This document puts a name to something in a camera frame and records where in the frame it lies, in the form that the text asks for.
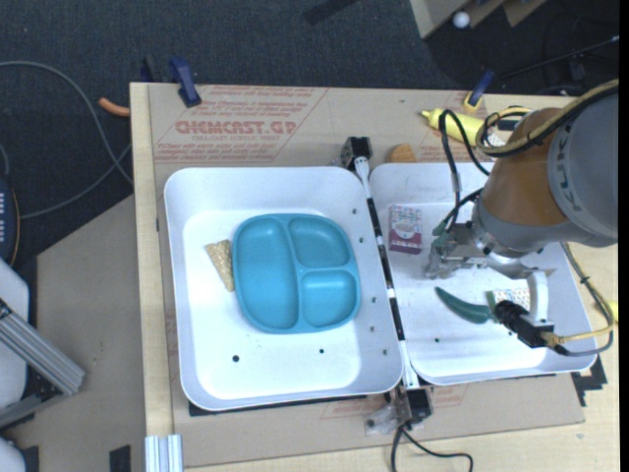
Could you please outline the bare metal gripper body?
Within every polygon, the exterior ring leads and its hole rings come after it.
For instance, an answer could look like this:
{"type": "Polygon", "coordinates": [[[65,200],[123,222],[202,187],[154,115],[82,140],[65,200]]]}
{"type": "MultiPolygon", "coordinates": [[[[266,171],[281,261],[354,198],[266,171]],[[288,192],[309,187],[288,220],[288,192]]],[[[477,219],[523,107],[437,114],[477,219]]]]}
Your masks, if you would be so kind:
{"type": "Polygon", "coordinates": [[[528,276],[525,253],[500,244],[479,223],[457,223],[443,235],[443,265],[465,261],[477,268],[491,268],[504,276],[528,276]]]}

